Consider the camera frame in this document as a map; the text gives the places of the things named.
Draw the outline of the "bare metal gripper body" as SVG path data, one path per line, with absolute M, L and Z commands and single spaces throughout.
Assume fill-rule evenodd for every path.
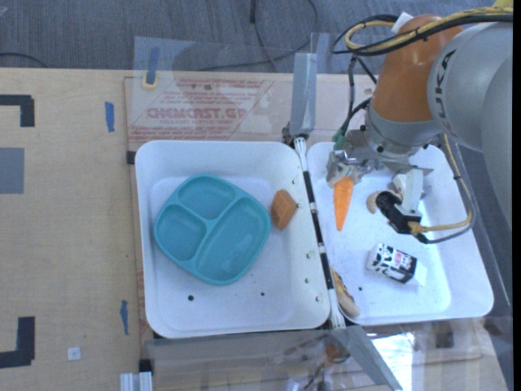
M 336 158 L 340 164 L 354 166 L 359 172 L 385 167 L 392 174 L 406 174 L 410 170 L 419 169 L 428 175 L 433 171 L 432 168 L 419 167 L 409 161 L 418 149 L 419 146 L 407 147 L 382 138 L 372 129 L 349 130 L 341 148 L 336 151 Z

